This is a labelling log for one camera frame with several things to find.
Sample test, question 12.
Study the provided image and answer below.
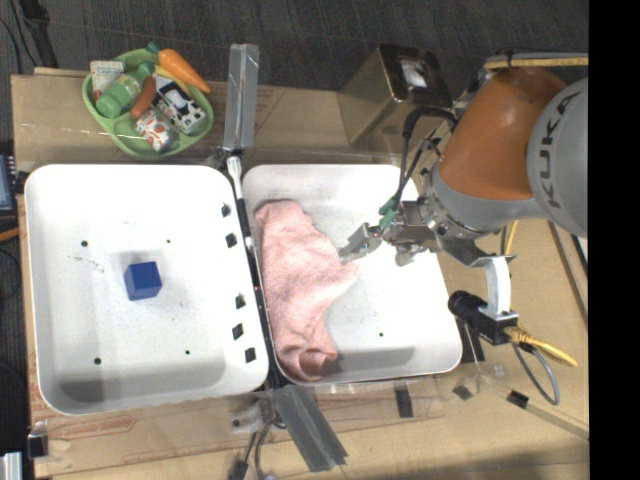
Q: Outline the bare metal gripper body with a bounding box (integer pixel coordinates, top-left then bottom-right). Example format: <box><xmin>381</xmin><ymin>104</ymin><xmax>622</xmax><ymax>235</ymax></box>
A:
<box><xmin>382</xmin><ymin>200</ymin><xmax>454</xmax><ymax>255</ymax></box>

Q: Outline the white plastic tray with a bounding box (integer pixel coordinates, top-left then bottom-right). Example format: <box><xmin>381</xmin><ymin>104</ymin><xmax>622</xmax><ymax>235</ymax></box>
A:
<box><xmin>23</xmin><ymin>163</ymin><xmax>270</xmax><ymax>417</ymax></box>
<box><xmin>241</xmin><ymin>162</ymin><xmax>464</xmax><ymax>385</ymax></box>

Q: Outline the pink towel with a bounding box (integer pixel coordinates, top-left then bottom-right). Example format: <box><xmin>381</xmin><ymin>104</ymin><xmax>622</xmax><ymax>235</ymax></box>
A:
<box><xmin>253</xmin><ymin>198</ymin><xmax>360</xmax><ymax>383</ymax></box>

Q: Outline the brown cardboard box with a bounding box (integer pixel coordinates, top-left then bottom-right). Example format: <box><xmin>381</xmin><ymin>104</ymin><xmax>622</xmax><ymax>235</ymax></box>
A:
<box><xmin>338</xmin><ymin>42</ymin><xmax>454</xmax><ymax>147</ymax></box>

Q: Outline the brown cardboard board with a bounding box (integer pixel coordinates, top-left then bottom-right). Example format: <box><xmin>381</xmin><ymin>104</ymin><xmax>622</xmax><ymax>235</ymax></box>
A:
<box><xmin>9</xmin><ymin>66</ymin><xmax>447</xmax><ymax>479</ymax></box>

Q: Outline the blue cube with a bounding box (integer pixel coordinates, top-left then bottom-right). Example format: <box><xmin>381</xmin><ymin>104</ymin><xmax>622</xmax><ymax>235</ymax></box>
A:
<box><xmin>123</xmin><ymin>260</ymin><xmax>164</xmax><ymax>302</ymax></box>

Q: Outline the black and white cow carton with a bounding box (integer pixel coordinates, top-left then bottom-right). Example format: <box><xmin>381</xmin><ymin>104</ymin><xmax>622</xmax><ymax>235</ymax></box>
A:
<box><xmin>152</xmin><ymin>75</ymin><xmax>208</xmax><ymax>136</ymax></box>

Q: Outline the white can with red print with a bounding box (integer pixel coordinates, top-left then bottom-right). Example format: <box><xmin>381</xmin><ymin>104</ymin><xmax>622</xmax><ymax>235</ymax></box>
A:
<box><xmin>133</xmin><ymin>109</ymin><xmax>176</xmax><ymax>153</ymax></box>

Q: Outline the orange carrot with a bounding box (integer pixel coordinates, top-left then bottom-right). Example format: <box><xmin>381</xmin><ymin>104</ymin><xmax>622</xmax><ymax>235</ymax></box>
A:
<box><xmin>146</xmin><ymin>41</ymin><xmax>212</xmax><ymax>95</ymax></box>

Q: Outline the green divided plate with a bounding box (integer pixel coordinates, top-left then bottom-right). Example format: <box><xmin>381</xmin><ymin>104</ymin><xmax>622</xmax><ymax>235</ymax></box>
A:
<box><xmin>81</xmin><ymin>49</ymin><xmax>215</xmax><ymax>161</ymax></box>

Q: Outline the red sausage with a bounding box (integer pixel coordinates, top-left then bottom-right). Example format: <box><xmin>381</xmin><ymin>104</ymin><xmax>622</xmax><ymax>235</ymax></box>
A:
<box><xmin>130</xmin><ymin>75</ymin><xmax>157</xmax><ymax>120</ymax></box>

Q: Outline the yellow banana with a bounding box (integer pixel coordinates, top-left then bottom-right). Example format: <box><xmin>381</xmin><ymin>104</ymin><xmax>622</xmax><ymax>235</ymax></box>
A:
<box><xmin>153</xmin><ymin>65</ymin><xmax>191</xmax><ymax>97</ymax></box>

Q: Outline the green bottle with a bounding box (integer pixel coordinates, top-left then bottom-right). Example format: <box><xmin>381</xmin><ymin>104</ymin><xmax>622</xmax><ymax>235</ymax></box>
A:
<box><xmin>95</xmin><ymin>61</ymin><xmax>155</xmax><ymax>119</ymax></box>

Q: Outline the small white and red carton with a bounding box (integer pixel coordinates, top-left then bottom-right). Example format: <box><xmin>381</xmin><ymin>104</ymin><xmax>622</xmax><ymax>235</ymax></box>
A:
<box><xmin>89</xmin><ymin>60</ymin><xmax>125</xmax><ymax>102</ymax></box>

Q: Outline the black cylinder on white bracket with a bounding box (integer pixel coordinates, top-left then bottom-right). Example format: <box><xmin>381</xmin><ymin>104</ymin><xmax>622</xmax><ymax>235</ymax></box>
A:
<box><xmin>447</xmin><ymin>253</ymin><xmax>521</xmax><ymax>347</ymax></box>

